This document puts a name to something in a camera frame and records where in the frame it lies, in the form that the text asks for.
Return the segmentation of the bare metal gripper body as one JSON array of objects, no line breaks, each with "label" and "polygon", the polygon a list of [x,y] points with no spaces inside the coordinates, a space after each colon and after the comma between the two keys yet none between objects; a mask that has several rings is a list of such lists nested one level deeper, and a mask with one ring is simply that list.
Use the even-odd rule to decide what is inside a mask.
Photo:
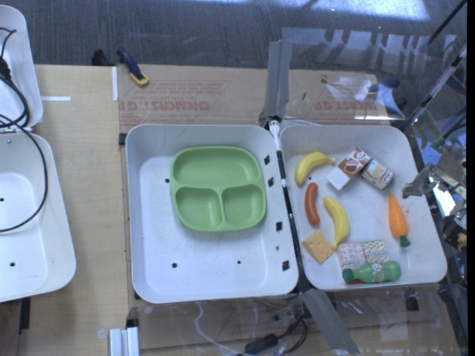
[{"label": "bare metal gripper body", "polygon": [[466,211],[466,190],[461,182],[435,165],[431,168],[430,181],[434,182],[433,195],[442,216],[463,216]]}]

